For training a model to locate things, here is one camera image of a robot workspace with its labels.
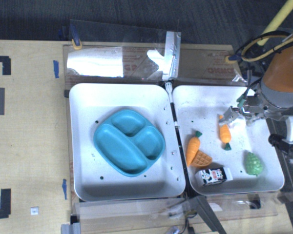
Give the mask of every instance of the gray carpet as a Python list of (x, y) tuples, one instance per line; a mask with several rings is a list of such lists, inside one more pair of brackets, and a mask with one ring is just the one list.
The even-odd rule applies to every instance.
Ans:
[[(58, 40), (71, 19), (182, 32), (231, 44), (259, 35), (286, 0), (0, 0), (0, 39)], [(281, 27), (293, 29), (293, 11)]]

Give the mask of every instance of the blue divided plate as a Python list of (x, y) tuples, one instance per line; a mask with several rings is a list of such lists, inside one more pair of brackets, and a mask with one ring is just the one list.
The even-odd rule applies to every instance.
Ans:
[(105, 120), (95, 131), (94, 145), (118, 172), (138, 176), (147, 171), (165, 149), (163, 135), (141, 114), (125, 109)]

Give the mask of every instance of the green toy vegetable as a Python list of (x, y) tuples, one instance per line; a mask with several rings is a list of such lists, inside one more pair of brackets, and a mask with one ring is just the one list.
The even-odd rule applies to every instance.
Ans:
[(253, 154), (248, 153), (245, 161), (246, 172), (249, 175), (259, 175), (263, 171), (263, 165), (259, 158)]

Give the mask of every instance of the wooden board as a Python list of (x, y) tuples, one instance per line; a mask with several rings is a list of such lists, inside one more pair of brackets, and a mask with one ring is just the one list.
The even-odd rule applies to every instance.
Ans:
[(0, 56), (12, 66), (3, 76), (0, 63), (0, 190), (11, 189), (11, 215), (0, 219), (0, 233), (59, 233), (71, 212), (62, 189), (63, 179), (70, 188), (62, 43), (0, 41)]

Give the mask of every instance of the toy carrot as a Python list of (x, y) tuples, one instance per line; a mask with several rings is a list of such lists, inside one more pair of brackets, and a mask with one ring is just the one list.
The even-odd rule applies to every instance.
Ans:
[(189, 141), (187, 152), (186, 152), (187, 166), (189, 166), (192, 163), (196, 153), (198, 152), (198, 150), (200, 148), (201, 142), (200, 142), (199, 137), (201, 135), (202, 135), (201, 132), (196, 131), (195, 136), (192, 137)]
[(220, 140), (226, 144), (224, 149), (226, 151), (231, 150), (231, 147), (229, 145), (229, 142), (231, 141), (231, 133), (230, 133), (228, 125), (223, 125), (219, 127), (219, 136), (220, 136)]

